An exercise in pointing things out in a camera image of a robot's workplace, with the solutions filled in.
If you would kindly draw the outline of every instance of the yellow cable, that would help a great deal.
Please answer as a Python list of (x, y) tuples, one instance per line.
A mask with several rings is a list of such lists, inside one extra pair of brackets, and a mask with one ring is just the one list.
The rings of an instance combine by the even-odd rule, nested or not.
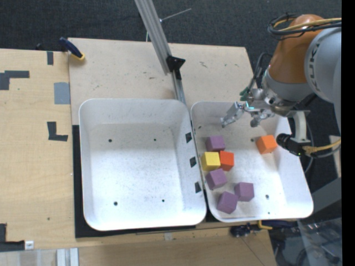
[(293, 29), (302, 28), (302, 27), (309, 27), (309, 26), (312, 26), (312, 25), (327, 24), (327, 23), (330, 23), (330, 22), (339, 22), (341, 20), (342, 20), (342, 18), (317, 20), (317, 21), (312, 21), (312, 22), (303, 23), (303, 24), (296, 24), (296, 25), (293, 25), (293, 26), (288, 27), (288, 28), (280, 29), (280, 31), (283, 32), (283, 31), (286, 31), (286, 30), (293, 30)]
[(323, 151), (323, 150), (326, 150), (326, 149), (330, 149), (336, 145), (339, 145), (340, 143), (342, 142), (342, 139), (340, 138), (338, 141), (332, 143), (332, 144), (329, 144), (329, 145), (326, 145), (326, 146), (322, 146), (322, 147), (312, 147), (312, 146), (304, 146), (303, 149), (306, 151), (307, 154), (312, 154), (312, 153), (315, 153), (315, 152), (319, 152), (319, 151)]

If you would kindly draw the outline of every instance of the orange block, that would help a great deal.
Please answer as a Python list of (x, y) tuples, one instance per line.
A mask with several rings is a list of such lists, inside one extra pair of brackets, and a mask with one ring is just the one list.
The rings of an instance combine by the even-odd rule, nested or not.
[(227, 151), (220, 151), (220, 168), (224, 171), (230, 171), (234, 166), (234, 153)]
[(267, 154), (277, 148), (277, 142), (273, 135), (266, 135), (256, 141), (256, 146), (260, 154)]

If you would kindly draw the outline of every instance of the cube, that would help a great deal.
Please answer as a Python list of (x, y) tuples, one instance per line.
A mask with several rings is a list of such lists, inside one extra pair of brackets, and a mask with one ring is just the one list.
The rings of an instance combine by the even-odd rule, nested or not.
[(277, 148), (277, 142), (273, 135), (261, 136), (256, 141), (256, 146), (260, 154), (267, 154)]
[(238, 196), (228, 191), (223, 192), (218, 198), (216, 209), (227, 214), (232, 213), (237, 208)]
[(220, 168), (224, 171), (230, 171), (234, 167), (234, 153), (227, 151), (220, 151)]
[(205, 145), (206, 145), (206, 150), (208, 152), (219, 152), (226, 148), (226, 144), (224, 143), (223, 136), (221, 135), (208, 137), (205, 142)]
[(212, 171), (221, 166), (218, 152), (204, 152), (201, 157), (201, 166), (204, 171)]
[(218, 168), (217, 170), (210, 171), (206, 176), (206, 182), (210, 190), (222, 187), (227, 183), (228, 179), (223, 171), (223, 169)]
[(254, 184), (249, 182), (239, 182), (234, 187), (234, 193), (239, 201), (249, 202), (254, 198)]

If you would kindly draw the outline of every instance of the wooden table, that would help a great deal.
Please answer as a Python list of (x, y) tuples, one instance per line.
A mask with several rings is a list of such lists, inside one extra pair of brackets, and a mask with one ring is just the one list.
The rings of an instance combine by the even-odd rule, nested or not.
[[(156, 257), (161, 265), (171, 259), (174, 265), (276, 265), (267, 231), (241, 238), (229, 234), (229, 227), (240, 223), (75, 238), (72, 125), (78, 124), (80, 104), (89, 98), (175, 96), (151, 43), (69, 40), (85, 54), (83, 62), (65, 52), (53, 52), (50, 64), (51, 53), (45, 51), (0, 49), (0, 73), (29, 71), (29, 78), (10, 78), (9, 89), (0, 90), (0, 223), (7, 223), (7, 241), (33, 241), (42, 250), (79, 247), (83, 265), (111, 265), (117, 259), (122, 265), (158, 265)], [(174, 56), (186, 59), (180, 71), (188, 108), (201, 100), (235, 101), (252, 76), (245, 48), (169, 46)], [(70, 84), (70, 104), (55, 103), (55, 83)], [(49, 140), (51, 121), (67, 141)]]

